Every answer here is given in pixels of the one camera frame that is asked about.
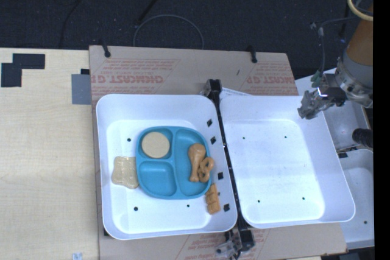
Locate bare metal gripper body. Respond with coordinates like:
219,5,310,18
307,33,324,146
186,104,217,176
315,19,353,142
316,67,374,110

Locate white plastic tray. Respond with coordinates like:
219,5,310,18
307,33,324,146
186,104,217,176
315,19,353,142
218,94,356,230
96,93,238,241

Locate thin black rod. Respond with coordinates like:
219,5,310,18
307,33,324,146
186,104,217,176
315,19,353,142
210,91,251,234

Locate tan toy pretzel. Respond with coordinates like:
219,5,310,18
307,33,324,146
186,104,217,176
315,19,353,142
197,156,215,183

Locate tan toy chicken drumstick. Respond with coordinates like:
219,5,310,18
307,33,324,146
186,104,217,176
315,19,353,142
187,142,207,183

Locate brown cardboard board red print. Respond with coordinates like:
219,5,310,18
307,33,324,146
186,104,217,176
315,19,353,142
88,44,348,260

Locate brown toy waffle bar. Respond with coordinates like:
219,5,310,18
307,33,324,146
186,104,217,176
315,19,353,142
204,183,222,216

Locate round beige biscuit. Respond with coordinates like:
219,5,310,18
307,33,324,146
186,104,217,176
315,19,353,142
141,132,171,160

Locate blue divided plate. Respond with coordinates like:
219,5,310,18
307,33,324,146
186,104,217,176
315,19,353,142
135,125,213,200

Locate beige toy bread slice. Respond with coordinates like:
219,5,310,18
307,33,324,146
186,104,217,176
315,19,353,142
111,155,140,190

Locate black cylinder on white bracket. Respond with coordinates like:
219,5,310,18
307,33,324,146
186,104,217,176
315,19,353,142
352,127,374,150

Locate black block with thin wires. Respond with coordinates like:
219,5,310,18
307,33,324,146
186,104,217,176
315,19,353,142
236,229,255,252
200,79,222,99

